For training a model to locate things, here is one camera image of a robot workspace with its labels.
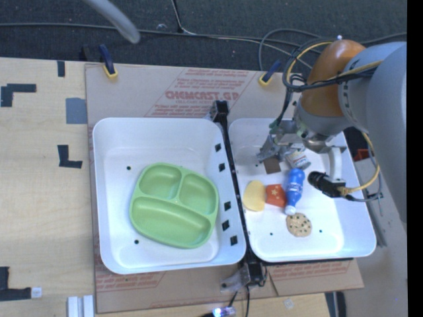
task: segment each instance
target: cardboard box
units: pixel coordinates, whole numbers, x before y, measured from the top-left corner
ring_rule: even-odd
[[[228,125],[238,118],[276,118],[285,88],[276,73],[266,87],[258,84],[261,72],[117,65],[118,76],[109,79],[101,64],[85,68],[90,138],[91,199],[95,241],[97,313],[166,306],[229,302],[233,293],[222,292],[220,281],[238,265],[118,275],[101,261],[96,221],[95,174],[91,133],[108,117],[206,118],[214,100],[226,100]],[[293,115],[291,108],[286,117]],[[251,299],[341,291],[363,287],[355,260],[270,265],[263,287],[251,290]]]

